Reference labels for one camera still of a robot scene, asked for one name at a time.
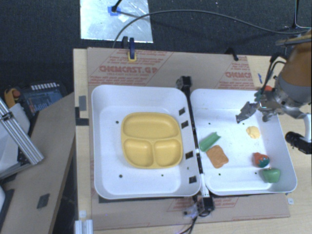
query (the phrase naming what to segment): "white tray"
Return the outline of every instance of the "white tray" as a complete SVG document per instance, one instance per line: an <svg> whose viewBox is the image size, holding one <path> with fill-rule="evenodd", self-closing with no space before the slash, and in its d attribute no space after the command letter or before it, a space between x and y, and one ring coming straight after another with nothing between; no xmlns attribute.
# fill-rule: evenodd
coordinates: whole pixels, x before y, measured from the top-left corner
<svg viewBox="0 0 312 234"><path fill-rule="evenodd" d="M293 164L284 140L277 116L268 122L262 121L257 111L249 119L237 124L235 115L249 100L254 100L255 91L197 89L191 94L198 141L217 132L220 145L229 158L229 163L216 169L206 153L200 152L205 183L216 195L246 195L291 192L297 186ZM249 126L261 132L259 139L251 139L246 133ZM253 153L260 152L270 158L268 167L281 171L277 183L265 183L260 170L253 165Z"/></svg>
<svg viewBox="0 0 312 234"><path fill-rule="evenodd" d="M126 161L121 145L121 123L128 114L135 112L169 114L177 120L180 128L181 123L188 121L189 125L181 128L183 158L177 166L139 169ZM95 188L100 196L107 199L191 196L199 191L199 171L188 104L180 90L98 86L92 92L92 114ZM193 157L186 159L189 152L193 152Z"/></svg>

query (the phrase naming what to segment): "dark background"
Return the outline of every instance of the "dark background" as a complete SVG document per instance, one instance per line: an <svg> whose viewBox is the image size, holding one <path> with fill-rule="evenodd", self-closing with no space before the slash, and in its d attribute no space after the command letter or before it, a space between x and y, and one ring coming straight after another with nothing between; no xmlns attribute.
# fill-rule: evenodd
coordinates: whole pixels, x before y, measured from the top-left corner
<svg viewBox="0 0 312 234"><path fill-rule="evenodd" d="M281 30L292 25L294 1L148 0L148 3L150 12L209 10ZM311 0L300 0L297 20L300 25L311 26L311 8ZM232 47L237 54L272 55L281 51L274 42L286 37L229 19L194 13L152 16L152 28L154 43L137 44L137 48L224 53ZM9 85L43 80L60 80L72 92L72 51L89 46L111 47L112 42L80 39L79 0L0 0L0 95Z"/></svg>

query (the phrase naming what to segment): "wooden table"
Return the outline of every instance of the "wooden table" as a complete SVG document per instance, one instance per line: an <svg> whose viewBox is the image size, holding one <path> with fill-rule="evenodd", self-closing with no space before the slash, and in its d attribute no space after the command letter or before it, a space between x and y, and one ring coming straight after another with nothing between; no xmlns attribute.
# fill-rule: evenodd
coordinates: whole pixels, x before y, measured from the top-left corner
<svg viewBox="0 0 312 234"><path fill-rule="evenodd" d="M267 70L270 57L247 56L249 67L256 87L260 87L258 73ZM87 84L87 50L74 50L75 70L75 106L78 107L79 95L88 94ZM303 112L311 112L310 106L302 108ZM88 118L88 108L80 112L81 118ZM290 116L280 116L283 133L294 131L304 133L304 122L292 119ZM78 126L76 129L77 145L77 175L78 175L78 209L84 210L86 216L80 216L80 220L91 219L91 192L90 192L90 153L89 153L89 130L87 127ZM307 156L297 149L292 149L289 144L289 152L297 175L298 185L294 192L287 198L294 201L289 205L291 217L261 219L248 221L218 222L207 224L195 224L194 234L223 233L223 234L250 234L250 233L271 233L271 234L293 234L310 233L312 230L312 176L311 156ZM158 233L179 233L188 226L161 226L148 228L132 228L119 230L94 231L95 234L158 234Z"/></svg>

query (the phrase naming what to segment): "yellow plate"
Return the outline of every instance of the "yellow plate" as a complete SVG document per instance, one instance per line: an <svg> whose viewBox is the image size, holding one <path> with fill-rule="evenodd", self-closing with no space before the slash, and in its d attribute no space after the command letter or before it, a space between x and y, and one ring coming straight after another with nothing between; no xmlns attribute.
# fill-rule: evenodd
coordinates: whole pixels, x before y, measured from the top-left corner
<svg viewBox="0 0 312 234"><path fill-rule="evenodd" d="M183 146L178 122L160 113L133 113L121 125L122 150L137 168L169 168L182 160Z"/></svg>

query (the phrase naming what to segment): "metal plate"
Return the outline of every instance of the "metal plate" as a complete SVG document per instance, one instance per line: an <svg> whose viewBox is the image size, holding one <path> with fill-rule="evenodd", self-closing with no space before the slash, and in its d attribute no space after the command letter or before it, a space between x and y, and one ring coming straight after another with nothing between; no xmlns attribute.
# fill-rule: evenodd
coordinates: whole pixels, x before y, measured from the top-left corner
<svg viewBox="0 0 312 234"><path fill-rule="evenodd" d="M118 0L80 0L80 25L82 39L115 40L123 26L134 18L126 15L111 15L108 7ZM147 0L123 0L118 6L122 12L135 16L149 13ZM150 18L136 21L123 31L123 36L134 37L135 42L153 43Z"/></svg>

